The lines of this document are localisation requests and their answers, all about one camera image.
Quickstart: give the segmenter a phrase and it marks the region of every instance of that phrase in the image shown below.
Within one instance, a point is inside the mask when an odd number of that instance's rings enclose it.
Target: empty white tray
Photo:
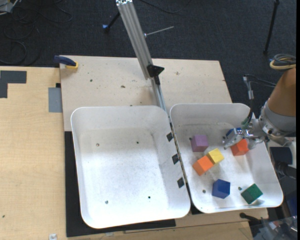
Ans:
[[[191,199],[203,213],[278,207],[283,201],[264,142],[240,156],[233,156],[230,148],[223,148],[222,137],[229,129],[241,127],[249,111],[250,108],[241,103],[176,104],[170,110]],[[209,146],[204,152],[192,151],[189,138],[194,135],[207,135]],[[224,159],[199,176],[192,165],[216,148]],[[230,194],[225,199],[212,196],[213,183],[218,179],[230,182]],[[256,184],[263,195],[248,204],[241,193],[252,184]]]
[[[71,115],[81,215],[101,229],[184,217],[190,198],[167,113],[80,107]]]

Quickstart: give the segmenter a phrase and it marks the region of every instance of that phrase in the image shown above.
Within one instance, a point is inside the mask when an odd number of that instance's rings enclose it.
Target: tripod leg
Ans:
[[[269,47],[269,43],[270,43],[272,29],[274,28],[275,17],[276,17],[276,13],[277,13],[277,7],[278,7],[279,4],[280,4],[279,0],[274,1],[274,8],[273,8],[272,19],[271,19],[271,23],[270,23],[270,29],[269,29],[269,33],[268,33],[268,38],[266,40],[265,48],[263,50],[263,54],[268,53],[268,47]]]
[[[111,20],[111,22],[109,23],[109,25],[102,25],[105,33],[109,33],[111,26],[115,23],[115,21],[119,18],[119,16],[120,16],[120,12],[118,12],[114,16],[114,18]]]

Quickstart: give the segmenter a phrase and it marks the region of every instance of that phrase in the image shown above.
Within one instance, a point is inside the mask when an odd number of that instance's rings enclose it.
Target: yellow clamp pad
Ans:
[[[65,65],[65,67],[66,67],[67,69],[77,70],[77,69],[78,69],[78,62],[75,61],[75,66]]]

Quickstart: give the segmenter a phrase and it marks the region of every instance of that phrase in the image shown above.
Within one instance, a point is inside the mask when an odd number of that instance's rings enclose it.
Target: blue clamp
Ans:
[[[60,63],[60,64],[65,64],[65,67],[67,69],[78,69],[78,62],[73,61],[72,59],[69,59],[67,57],[64,56],[59,56],[59,55],[55,55],[53,58],[53,62],[54,63]]]

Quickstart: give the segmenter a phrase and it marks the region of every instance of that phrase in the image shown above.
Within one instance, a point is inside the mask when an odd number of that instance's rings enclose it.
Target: cube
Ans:
[[[197,160],[193,165],[193,169],[195,169],[196,173],[201,176],[202,174],[206,173],[214,164],[211,160],[205,155]]]
[[[225,157],[222,155],[218,148],[215,148],[208,152],[206,156],[211,160],[211,162],[215,165],[220,163]]]
[[[208,137],[206,135],[194,135],[191,139],[193,152],[204,152],[208,146]]]
[[[212,195],[217,198],[225,199],[230,195],[230,182],[217,179],[212,185]]]
[[[237,144],[232,145],[230,148],[234,156],[242,156],[249,151],[248,142],[245,138],[240,140]]]
[[[263,193],[255,183],[241,193],[241,196],[248,203],[248,205],[257,200],[261,195],[263,195]]]

